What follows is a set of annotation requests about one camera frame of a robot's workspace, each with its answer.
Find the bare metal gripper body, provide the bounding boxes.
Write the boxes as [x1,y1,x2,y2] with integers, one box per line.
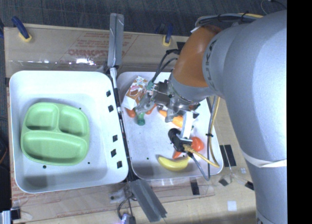
[149,79,201,114]

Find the orange carrot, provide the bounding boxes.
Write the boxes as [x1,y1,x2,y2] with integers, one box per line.
[158,110,184,129]

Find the white printed carton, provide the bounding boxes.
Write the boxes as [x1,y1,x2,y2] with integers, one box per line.
[121,75,150,111]

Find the green bottle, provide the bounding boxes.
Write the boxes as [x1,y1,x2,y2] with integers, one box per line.
[136,111,146,126]

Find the white plastic tray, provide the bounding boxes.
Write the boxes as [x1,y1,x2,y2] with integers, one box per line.
[9,70,129,194]
[116,71,224,181]

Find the red toy tomato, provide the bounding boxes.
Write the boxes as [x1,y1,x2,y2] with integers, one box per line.
[191,136,205,152]

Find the yellow banana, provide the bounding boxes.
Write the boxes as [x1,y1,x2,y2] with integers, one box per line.
[157,154,191,172]

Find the green divided plate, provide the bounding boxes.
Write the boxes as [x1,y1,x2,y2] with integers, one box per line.
[20,102,90,167]

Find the brown cardboard board red print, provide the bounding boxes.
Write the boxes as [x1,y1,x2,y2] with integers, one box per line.
[3,23,215,220]

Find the black cylinder on white bracket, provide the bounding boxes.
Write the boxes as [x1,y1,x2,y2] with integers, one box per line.
[167,111,199,152]

